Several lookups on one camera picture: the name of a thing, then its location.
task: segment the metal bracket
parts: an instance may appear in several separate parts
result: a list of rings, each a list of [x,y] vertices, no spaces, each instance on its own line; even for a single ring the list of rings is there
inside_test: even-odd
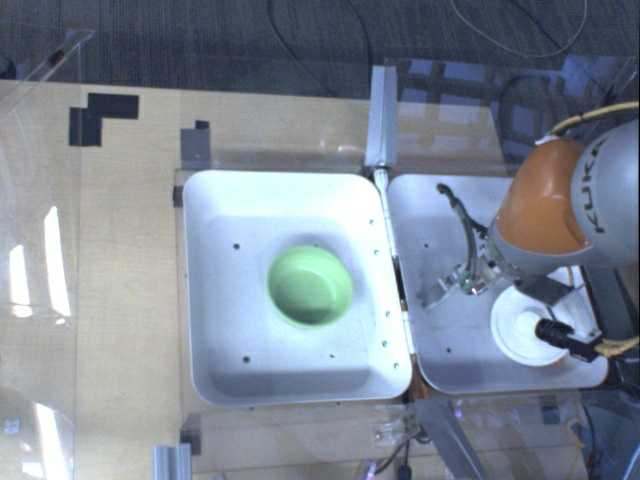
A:
[[[191,445],[157,445],[153,450],[153,479],[191,480]]]
[[[384,224],[387,228],[387,237],[389,239],[389,249],[393,259],[398,257],[398,249],[396,247],[396,237],[393,233],[393,222],[391,222],[391,211],[389,210],[389,200],[387,198],[387,189],[389,188],[389,176],[385,169],[376,169],[373,171],[373,184],[380,194],[380,202],[382,204],[382,213],[384,215]]]
[[[365,169],[395,165],[398,158],[397,106],[398,76],[395,66],[374,66]]]
[[[489,478],[446,400],[416,402],[416,416],[454,478]]]
[[[523,276],[513,283],[520,293],[547,306],[555,306],[569,295],[574,288],[547,276]]]

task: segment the green bowl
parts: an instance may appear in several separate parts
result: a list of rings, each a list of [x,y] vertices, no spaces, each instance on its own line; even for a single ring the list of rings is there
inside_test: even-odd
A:
[[[297,327],[318,328],[342,317],[353,299],[351,276],[333,254],[299,245],[269,267],[267,291],[277,313]]]

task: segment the black cable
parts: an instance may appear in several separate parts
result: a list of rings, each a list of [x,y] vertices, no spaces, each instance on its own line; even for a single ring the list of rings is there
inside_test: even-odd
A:
[[[269,17],[269,24],[271,25],[271,29],[273,30],[274,34],[276,35],[276,37],[278,38],[278,41],[280,42],[280,44],[282,45],[282,47],[287,51],[287,53],[289,54],[289,56],[291,57],[291,59],[293,60],[293,62],[300,68],[302,69],[309,77],[311,77],[313,79],[313,81],[325,92],[325,94],[327,96],[330,97],[337,97],[338,95],[336,93],[334,93],[333,91],[329,90],[300,60],[300,58],[293,52],[293,50],[289,47],[289,45],[287,44],[287,42],[285,41],[284,37],[282,37],[282,34],[280,33],[280,31],[278,30],[277,26],[276,26],[276,20],[275,20],[275,16],[274,16],[274,4],[275,4],[276,0],[267,0],[267,15]],[[351,11],[353,12],[354,16],[357,18],[358,23],[360,24],[360,28],[362,29],[362,33],[364,35],[364,41],[365,41],[365,45],[366,45],[366,49],[367,49],[367,76],[368,76],[368,86],[371,85],[371,73],[373,70],[373,52],[372,52],[372,47],[371,47],[371,40],[369,39],[369,33],[367,32],[367,27],[364,24],[364,20],[362,19],[362,16],[360,16],[360,13],[358,12],[358,10],[355,8],[355,6],[351,3],[350,0],[341,0],[342,2],[344,2],[345,4],[347,4],[347,7],[349,7],[349,9],[351,9]]]
[[[409,448],[411,447],[411,439],[407,441],[407,445],[404,449],[404,465],[409,465]]]
[[[471,217],[469,217],[467,209],[464,207],[464,204],[462,204],[462,201],[460,201],[460,199],[453,195],[452,190],[447,185],[445,185],[444,183],[438,183],[436,188],[438,189],[438,192],[447,196],[451,208],[453,208],[455,214],[460,218],[462,226],[464,227],[464,233],[467,238],[467,264],[465,268],[468,272],[467,279],[473,281],[476,278],[478,270],[478,252],[476,248],[476,239],[473,236],[472,222],[477,224],[478,226],[479,224],[475,222]],[[484,226],[482,227],[484,228],[484,233],[486,234],[487,229]]]
[[[395,447],[395,449],[393,450],[393,452],[391,452],[391,455],[389,455],[389,457],[387,458],[387,460],[385,460],[380,466],[376,467],[376,475],[379,475],[380,473],[382,473],[383,471],[386,471],[387,468],[393,463],[393,461],[396,459],[396,457],[398,456],[398,454],[402,451],[402,449],[405,447],[406,443],[408,441],[411,441],[411,439],[413,438],[413,436],[404,439],[403,441],[400,442],[400,444],[398,444],[398,446]]]
[[[596,469],[596,429],[593,426],[593,420],[591,419],[591,414],[587,410],[587,405],[583,402],[582,409],[584,410],[584,414],[587,417],[587,423],[589,423],[589,432],[591,433],[591,452],[589,454],[589,460],[587,461],[587,476],[591,478],[593,476],[593,472]]]
[[[420,444],[429,444],[431,442],[431,438],[427,436],[426,432],[423,432],[416,437],[416,441]]]
[[[517,85],[519,85],[524,80],[532,80],[532,81],[539,82],[541,80],[541,77],[539,75],[512,76],[511,78],[509,78],[509,80],[503,83],[502,88],[498,93],[498,97],[497,97],[498,109],[496,110],[495,122],[496,122],[496,131],[498,133],[498,138],[500,139],[501,146],[504,146],[504,142],[507,140],[511,140],[512,142],[515,142],[517,144],[522,144],[520,142],[515,141],[512,134],[507,132],[508,127],[505,126],[505,119],[506,119],[505,98],[506,98],[506,95],[512,89],[517,87]],[[555,115],[555,112],[552,111],[552,114],[553,114],[553,122],[555,123],[558,121],[558,119],[556,119],[557,116]],[[522,162],[522,157],[520,157],[518,154],[507,154],[503,150],[503,158],[505,163],[507,164],[506,167],[509,173],[514,174],[515,171],[517,171],[518,165]]]
[[[517,0],[506,0],[511,5],[520,9],[520,11],[531,20],[531,22],[536,26],[536,28],[542,32],[542,35],[546,37],[556,48],[562,48],[562,45],[558,43],[543,27],[540,25],[536,17],[531,14],[522,4],[520,4]]]
[[[478,27],[476,27],[473,23],[471,23],[467,18],[465,18],[462,15],[462,13],[460,12],[460,9],[456,5],[455,0],[450,0],[450,1],[451,1],[451,6],[453,7],[453,11],[456,13],[458,18],[460,18],[468,27],[470,27],[476,33],[480,34],[482,37],[484,37],[486,40],[490,41],[491,43],[493,43],[497,47],[499,47],[499,48],[501,48],[501,49],[503,49],[505,51],[508,51],[509,53],[513,53],[515,55],[518,55],[520,57],[524,57],[524,58],[527,58],[527,59],[543,59],[543,58],[554,57],[554,56],[559,55],[559,54],[565,52],[566,50],[568,50],[569,47],[571,47],[576,42],[576,40],[578,39],[578,36],[582,33],[584,25],[587,22],[587,15],[588,15],[588,12],[589,12],[589,3],[588,3],[589,0],[583,0],[583,12],[582,12],[582,20],[580,21],[580,25],[578,26],[578,29],[573,34],[573,36],[569,39],[569,41],[563,47],[558,48],[555,51],[550,52],[550,53],[528,54],[528,53],[523,53],[523,52],[520,52],[518,50],[514,50],[514,49],[510,48],[509,46],[505,45],[504,43],[501,43],[497,39],[494,39],[493,37],[488,35],[486,32],[484,32],[481,29],[479,29]]]
[[[469,217],[469,222],[471,222],[471,227],[478,232],[480,238],[482,238],[483,240],[487,238],[487,233],[489,232],[487,226],[483,226],[478,221],[474,220],[470,215],[467,214],[467,216]]]
[[[638,76],[638,70],[636,69],[631,76],[629,77],[629,79],[624,83],[624,85],[617,91],[617,94],[615,92],[613,92],[613,90],[616,87],[616,83],[618,82],[618,78],[620,77],[620,73],[618,73],[618,75],[615,77],[615,79],[613,80],[613,82],[611,82],[611,85],[609,87],[609,89],[607,89],[607,92],[605,93],[605,95],[602,97],[602,100],[600,101],[600,103],[598,104],[598,106],[596,108],[600,108],[600,107],[606,107],[607,105],[611,105],[613,103],[616,102],[616,100],[618,99],[618,97],[620,96],[620,94],[622,94],[627,87],[629,87],[629,85],[631,84],[631,82],[633,81],[634,78],[636,78]]]
[[[413,472],[411,471],[411,468],[405,464],[398,468],[396,476],[398,480],[411,480]]]
[[[9,57],[0,54],[0,80],[15,80],[16,73],[15,63]]]

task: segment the black cord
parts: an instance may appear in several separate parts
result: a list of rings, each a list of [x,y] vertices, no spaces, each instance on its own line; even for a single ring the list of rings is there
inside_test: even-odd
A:
[[[404,465],[409,465],[409,448],[411,447],[411,439],[407,441],[407,446],[404,449]]]
[[[523,7],[522,4],[520,4],[517,0],[506,0],[506,1],[509,2],[511,5],[520,9],[520,11],[527,18],[531,20],[531,22],[536,26],[536,28],[540,32],[542,32],[542,35],[546,37],[551,42],[551,44],[553,44],[553,46],[555,46],[556,48],[562,48],[562,45],[558,43],[553,37],[551,37],[551,35],[542,27],[542,25],[540,25],[536,17],[533,14],[531,14],[525,7]]]
[[[387,468],[393,463],[393,461],[396,459],[396,457],[398,456],[398,454],[402,451],[402,449],[405,447],[405,445],[411,441],[412,437],[406,438],[405,440],[401,441],[400,444],[398,446],[395,447],[395,449],[393,450],[393,452],[391,452],[391,455],[389,455],[389,457],[387,458],[387,460],[385,460],[380,466],[376,467],[376,475],[379,475],[380,473],[382,473],[383,471],[386,471]]]
[[[498,132],[498,137],[500,139],[501,145],[504,145],[504,142],[507,140],[511,140],[517,143],[517,141],[513,140],[514,138],[512,134],[509,133],[511,132],[511,129],[508,130],[508,127],[505,126],[505,120],[506,120],[505,98],[507,94],[509,94],[511,90],[514,90],[523,81],[533,81],[535,83],[536,81],[540,82],[540,80],[541,80],[541,77],[539,75],[514,75],[502,85],[502,88],[500,89],[500,92],[498,93],[498,97],[497,97],[498,109],[496,110],[496,119],[495,119],[496,131]],[[553,110],[550,109],[550,111],[553,115],[553,122],[557,122],[559,119],[557,119],[555,108],[552,107],[552,109]],[[518,165],[522,163],[522,157],[520,157],[518,154],[507,154],[503,152],[503,158],[507,164],[506,167],[510,174],[514,174],[517,171]]]
[[[422,433],[416,437],[416,441],[420,444],[429,444],[431,442],[431,438],[428,437],[426,433]]]
[[[293,60],[293,62],[295,62],[295,64],[300,69],[302,69],[309,77],[311,77],[313,79],[313,81],[325,92],[325,94],[327,96],[331,96],[331,97],[338,96],[336,93],[334,93],[333,91],[328,89],[302,63],[300,58],[293,52],[291,47],[287,44],[287,42],[285,41],[284,37],[282,37],[282,34],[280,33],[280,31],[278,30],[278,27],[276,26],[276,20],[275,20],[275,16],[274,16],[275,1],[276,0],[267,0],[267,15],[269,17],[269,24],[271,25],[271,29],[273,30],[274,34],[278,38],[278,41],[280,42],[282,47],[287,51],[287,53],[291,57],[291,60]],[[369,86],[371,84],[371,73],[372,73],[372,70],[373,70],[373,52],[372,52],[372,47],[371,47],[371,40],[369,39],[369,33],[367,32],[367,27],[364,24],[364,20],[362,19],[362,16],[360,16],[360,13],[355,8],[355,6],[351,3],[351,1],[349,1],[349,0],[341,0],[341,1],[343,1],[345,4],[347,4],[347,7],[349,7],[349,9],[351,9],[351,11],[353,12],[354,16],[357,18],[358,23],[360,24],[360,28],[362,29],[362,33],[364,35],[365,45],[366,45],[366,49],[367,49],[367,76],[368,76],[368,86]]]
[[[593,472],[596,469],[596,429],[593,426],[593,420],[591,419],[591,414],[587,410],[587,405],[583,402],[582,409],[584,410],[584,414],[587,417],[587,423],[589,423],[589,432],[591,433],[591,453],[589,454],[589,460],[587,461],[587,475],[589,478],[593,476]]]
[[[467,238],[467,264],[466,269],[469,280],[473,281],[477,275],[478,266],[478,252],[476,248],[476,239],[473,236],[473,229],[475,228],[481,235],[486,236],[487,228],[478,224],[475,220],[469,217],[467,209],[462,204],[462,201],[453,195],[453,191],[444,183],[438,183],[436,186],[438,192],[444,194],[449,199],[449,204],[453,208],[454,212],[460,218],[462,226],[464,227],[464,233]]]
[[[15,63],[9,57],[0,54],[0,80],[15,80],[16,73]]]
[[[638,70],[636,69],[631,76],[629,77],[629,79],[625,82],[625,84],[618,90],[617,94],[615,92],[613,92],[613,90],[616,87],[616,83],[618,82],[618,78],[620,76],[620,73],[618,73],[618,75],[615,77],[615,79],[613,80],[613,82],[611,82],[611,86],[609,87],[609,89],[607,89],[607,92],[605,93],[605,95],[602,97],[602,100],[600,101],[600,103],[598,104],[598,106],[596,108],[600,108],[600,107],[606,107],[607,105],[612,105],[613,103],[616,102],[616,100],[618,99],[619,95],[622,94],[627,87],[629,87],[629,85],[631,84],[631,82],[633,81],[634,78],[636,78],[638,76]]]

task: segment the white plate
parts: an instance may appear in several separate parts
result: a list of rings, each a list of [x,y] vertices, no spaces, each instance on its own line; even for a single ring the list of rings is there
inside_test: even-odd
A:
[[[553,307],[556,319],[573,328],[588,311],[577,291]],[[535,336],[535,325],[541,318],[551,318],[544,304],[513,286],[503,291],[491,311],[491,334],[504,354],[527,366],[547,366],[562,359],[568,351],[553,347]]]

